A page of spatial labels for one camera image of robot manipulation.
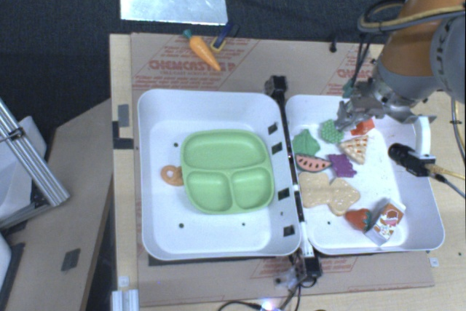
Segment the watermelon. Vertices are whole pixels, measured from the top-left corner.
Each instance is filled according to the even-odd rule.
[[[296,154],[296,164],[301,170],[309,171],[310,173],[318,173],[332,166],[332,162],[316,156],[308,156],[307,154]]]

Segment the purple toy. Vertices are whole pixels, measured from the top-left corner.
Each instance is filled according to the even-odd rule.
[[[332,161],[332,168],[339,178],[352,178],[356,175],[356,170],[352,168],[352,163],[346,154],[329,154],[327,157]]]

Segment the green tray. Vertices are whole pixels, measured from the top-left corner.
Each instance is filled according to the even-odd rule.
[[[258,210],[270,204],[274,195],[269,152],[249,131],[189,135],[181,145],[181,169],[191,203],[205,213]]]

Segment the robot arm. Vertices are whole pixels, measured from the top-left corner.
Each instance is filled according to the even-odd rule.
[[[362,17],[359,27],[393,32],[372,77],[355,83],[349,101],[340,102],[338,130],[385,114],[412,123],[411,108],[436,90],[465,102],[465,0],[408,0],[398,19],[370,23]]]

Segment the orange carrot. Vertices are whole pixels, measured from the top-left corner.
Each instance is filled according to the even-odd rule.
[[[183,31],[183,36],[189,40],[189,46],[191,50],[199,56],[206,64],[212,66],[215,70],[220,71],[220,65],[218,64],[216,58],[213,56],[213,53],[210,51],[209,47],[202,40],[200,36],[193,36],[191,30]]]

